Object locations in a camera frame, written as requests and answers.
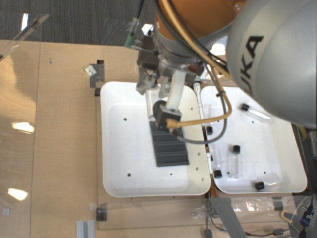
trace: gray plastic piece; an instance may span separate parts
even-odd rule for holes
[[[212,232],[210,229],[205,229],[204,230],[204,236],[205,238],[212,238]]]
[[[235,212],[233,211],[230,199],[213,197],[213,198],[210,198],[210,201],[213,207],[215,208],[216,212],[220,216],[230,237],[246,238],[246,234],[243,231]]]
[[[284,205],[281,197],[273,198],[274,211],[283,211]]]
[[[175,139],[168,131],[158,130],[154,122],[150,122],[150,128],[157,167],[189,164],[184,142]]]

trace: test tube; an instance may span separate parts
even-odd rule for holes
[[[241,150],[239,145],[234,145],[232,153],[230,154],[230,171],[229,175],[232,178],[239,178],[242,176],[241,169]]]
[[[209,151],[212,154],[213,177],[221,178],[221,154],[217,145],[209,145]]]
[[[264,114],[263,112],[256,110],[254,108],[252,108],[251,106],[243,103],[241,105],[241,110],[245,111],[250,117],[260,121],[260,122],[264,122],[267,123],[271,120],[271,117]]]
[[[282,179],[277,175],[277,173],[266,174],[263,176],[256,177],[254,182],[254,187],[257,191],[260,190],[275,190],[283,185]]]

